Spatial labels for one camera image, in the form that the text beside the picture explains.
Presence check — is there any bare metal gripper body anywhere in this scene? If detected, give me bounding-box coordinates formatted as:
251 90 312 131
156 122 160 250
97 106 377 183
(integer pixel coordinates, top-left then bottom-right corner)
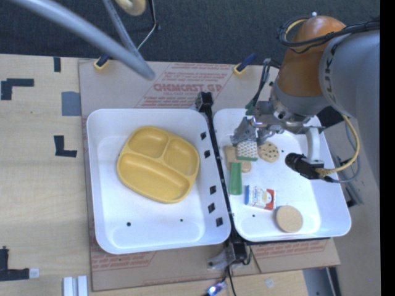
251 100 325 135

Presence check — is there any white patterned packet green edge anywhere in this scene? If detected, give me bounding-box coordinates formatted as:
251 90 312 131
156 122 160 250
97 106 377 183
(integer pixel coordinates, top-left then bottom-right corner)
236 139 259 162

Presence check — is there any chocolate chip biscuit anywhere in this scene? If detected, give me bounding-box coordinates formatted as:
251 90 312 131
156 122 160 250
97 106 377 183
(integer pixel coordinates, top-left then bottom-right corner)
257 141 280 163

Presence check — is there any tan toy bread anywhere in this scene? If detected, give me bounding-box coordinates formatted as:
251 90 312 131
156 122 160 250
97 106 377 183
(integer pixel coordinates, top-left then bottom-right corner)
224 145 252 174

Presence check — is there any thin black rod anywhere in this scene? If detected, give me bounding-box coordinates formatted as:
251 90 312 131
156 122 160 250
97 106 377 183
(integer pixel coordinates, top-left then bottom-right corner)
202 103 245 250

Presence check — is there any green bottle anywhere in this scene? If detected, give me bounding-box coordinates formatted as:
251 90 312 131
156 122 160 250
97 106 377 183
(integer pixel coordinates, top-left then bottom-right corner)
228 162 244 196

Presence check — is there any white blue red carton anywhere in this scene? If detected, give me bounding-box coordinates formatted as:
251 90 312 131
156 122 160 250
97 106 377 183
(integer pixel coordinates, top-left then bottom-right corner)
244 184 277 211

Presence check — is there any white plastic tray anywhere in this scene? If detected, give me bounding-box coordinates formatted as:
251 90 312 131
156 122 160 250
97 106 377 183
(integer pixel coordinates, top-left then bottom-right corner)
212 108 352 244
86 108 232 255

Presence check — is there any round tan biscuit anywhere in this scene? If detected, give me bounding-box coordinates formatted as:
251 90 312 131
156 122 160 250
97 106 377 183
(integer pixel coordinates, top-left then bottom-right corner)
275 205 304 234

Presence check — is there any yellow divided plate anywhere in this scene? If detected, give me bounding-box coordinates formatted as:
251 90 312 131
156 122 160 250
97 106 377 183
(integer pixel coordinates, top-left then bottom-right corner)
116 125 201 205

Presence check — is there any brown cardboard board red print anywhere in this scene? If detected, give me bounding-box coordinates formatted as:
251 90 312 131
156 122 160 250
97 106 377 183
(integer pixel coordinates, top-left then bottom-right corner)
78 59 341 292

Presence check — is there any black cylinder on white bracket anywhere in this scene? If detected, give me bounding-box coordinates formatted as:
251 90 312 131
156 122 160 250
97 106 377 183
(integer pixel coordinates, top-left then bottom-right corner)
284 127 326 180

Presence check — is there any black block with wires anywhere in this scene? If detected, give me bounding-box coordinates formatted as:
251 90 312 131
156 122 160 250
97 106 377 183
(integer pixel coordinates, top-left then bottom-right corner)
226 240 248 264
196 91 215 113

